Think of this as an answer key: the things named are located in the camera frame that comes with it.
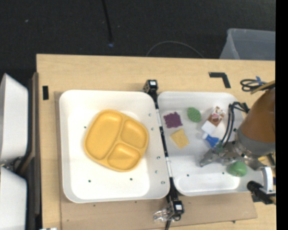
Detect yellow divided plate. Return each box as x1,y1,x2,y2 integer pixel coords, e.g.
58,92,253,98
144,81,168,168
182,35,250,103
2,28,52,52
83,109,150,173

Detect green round toy fruit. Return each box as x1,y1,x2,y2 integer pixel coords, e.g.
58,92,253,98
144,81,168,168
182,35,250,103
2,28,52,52
226,161,248,178

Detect brown and white carton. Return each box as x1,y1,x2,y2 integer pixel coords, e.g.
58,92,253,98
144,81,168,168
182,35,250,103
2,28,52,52
201,105,227,134

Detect black cylinder on white bracket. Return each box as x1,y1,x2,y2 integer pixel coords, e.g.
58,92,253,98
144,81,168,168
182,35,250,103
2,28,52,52
246,166,276,205

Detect yellow pizza slice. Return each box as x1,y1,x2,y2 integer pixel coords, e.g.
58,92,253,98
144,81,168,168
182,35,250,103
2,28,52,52
170,128,190,150

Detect thin black and white rod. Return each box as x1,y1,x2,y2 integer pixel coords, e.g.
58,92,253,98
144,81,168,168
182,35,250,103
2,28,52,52
152,92,176,201

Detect white plastic tray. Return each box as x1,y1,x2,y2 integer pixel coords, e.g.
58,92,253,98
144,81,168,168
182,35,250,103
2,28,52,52
156,91,265,197
59,89,171,204

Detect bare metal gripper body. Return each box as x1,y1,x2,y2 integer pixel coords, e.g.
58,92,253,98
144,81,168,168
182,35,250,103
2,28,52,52
220,142,264,171

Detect green ribbed oval toy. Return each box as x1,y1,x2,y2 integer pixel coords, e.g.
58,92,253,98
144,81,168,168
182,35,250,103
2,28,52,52
187,107,203,123

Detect black block with thin wires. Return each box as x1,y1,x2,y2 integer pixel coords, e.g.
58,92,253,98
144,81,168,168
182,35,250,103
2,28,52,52
143,79,158,93
168,200,185,216

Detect clear plastic bin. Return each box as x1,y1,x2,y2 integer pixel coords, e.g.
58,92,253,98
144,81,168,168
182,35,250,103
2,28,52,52
219,28,276,61

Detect purple grapes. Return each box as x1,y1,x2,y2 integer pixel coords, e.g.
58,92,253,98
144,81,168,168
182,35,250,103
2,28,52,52
163,112,184,129

